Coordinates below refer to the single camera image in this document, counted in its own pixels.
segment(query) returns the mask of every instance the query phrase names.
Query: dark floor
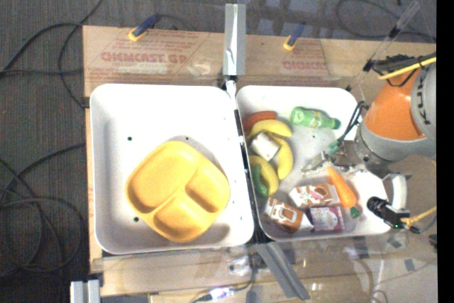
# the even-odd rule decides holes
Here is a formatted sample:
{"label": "dark floor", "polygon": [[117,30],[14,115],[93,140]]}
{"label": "dark floor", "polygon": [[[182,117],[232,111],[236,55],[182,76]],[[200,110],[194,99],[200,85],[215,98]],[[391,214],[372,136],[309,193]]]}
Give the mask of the dark floor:
{"label": "dark floor", "polygon": [[83,74],[7,70],[79,69],[73,23],[133,27],[160,12],[157,28],[223,32],[225,4],[241,3],[248,34],[302,22],[304,37],[381,40],[413,1],[400,39],[435,42],[437,0],[0,0],[0,302],[68,302],[89,273]]}

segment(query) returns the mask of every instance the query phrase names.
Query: divided yellow plate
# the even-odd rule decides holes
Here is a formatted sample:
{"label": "divided yellow plate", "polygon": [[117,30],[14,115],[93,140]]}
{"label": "divided yellow plate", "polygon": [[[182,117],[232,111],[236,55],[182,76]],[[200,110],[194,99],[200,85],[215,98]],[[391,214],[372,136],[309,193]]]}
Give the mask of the divided yellow plate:
{"label": "divided yellow plate", "polygon": [[186,243],[205,232],[225,209],[230,185],[197,149],[182,141],[168,141],[131,173],[126,198],[153,230]]}

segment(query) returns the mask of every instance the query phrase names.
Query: yellow banana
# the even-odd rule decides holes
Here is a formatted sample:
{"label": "yellow banana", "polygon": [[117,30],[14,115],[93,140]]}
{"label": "yellow banana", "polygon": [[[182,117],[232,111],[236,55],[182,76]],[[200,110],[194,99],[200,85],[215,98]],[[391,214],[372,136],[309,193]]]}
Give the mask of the yellow banana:
{"label": "yellow banana", "polygon": [[249,163],[251,168],[254,167],[254,165],[260,166],[260,176],[262,177],[263,184],[268,189],[268,196],[274,194],[279,187],[279,178],[272,165],[269,164],[266,159],[258,155],[249,155]]}
{"label": "yellow banana", "polygon": [[268,131],[270,133],[277,134],[279,136],[284,136],[287,138],[290,138],[292,136],[292,130],[283,121],[277,119],[266,119],[254,123],[253,127],[250,129],[250,133],[247,139],[250,141],[250,139],[252,139],[253,136],[255,136],[261,131]]}
{"label": "yellow banana", "polygon": [[284,139],[278,138],[271,133],[267,133],[267,135],[281,146],[276,154],[278,158],[277,177],[280,180],[283,180],[293,169],[292,149],[290,148],[288,142],[286,142]]}

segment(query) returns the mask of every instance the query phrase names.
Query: blue and yellow clamp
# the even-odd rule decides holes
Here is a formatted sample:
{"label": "blue and yellow clamp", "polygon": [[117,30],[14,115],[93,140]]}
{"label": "blue and yellow clamp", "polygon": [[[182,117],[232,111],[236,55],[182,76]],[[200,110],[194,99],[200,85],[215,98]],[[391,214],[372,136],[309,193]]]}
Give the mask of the blue and yellow clamp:
{"label": "blue and yellow clamp", "polygon": [[162,19],[162,16],[158,13],[152,15],[149,18],[146,18],[139,26],[130,30],[130,32],[128,34],[129,39],[131,39],[134,42],[137,42],[139,39],[141,39],[147,33],[147,29],[153,27],[161,19]]}
{"label": "blue and yellow clamp", "polygon": [[287,39],[285,40],[285,43],[284,43],[284,48],[286,50],[293,50],[295,48],[295,45],[297,45],[297,39],[303,33],[303,29],[304,29],[304,24],[300,23],[297,26],[297,29],[295,29],[293,31],[293,33],[287,37]]}

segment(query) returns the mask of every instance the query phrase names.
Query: carrot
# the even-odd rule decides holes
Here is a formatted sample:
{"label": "carrot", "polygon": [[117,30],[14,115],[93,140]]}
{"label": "carrot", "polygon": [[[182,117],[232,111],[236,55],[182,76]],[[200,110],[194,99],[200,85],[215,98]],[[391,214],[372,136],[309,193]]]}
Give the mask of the carrot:
{"label": "carrot", "polygon": [[328,167],[328,174],[331,179],[331,183],[336,187],[340,204],[344,207],[352,208],[356,205],[356,196],[352,189],[349,188],[348,184],[343,178],[334,170],[333,167]]}
{"label": "carrot", "polygon": [[244,131],[249,131],[255,123],[260,120],[275,119],[277,113],[275,111],[258,111],[249,115],[243,122]]}

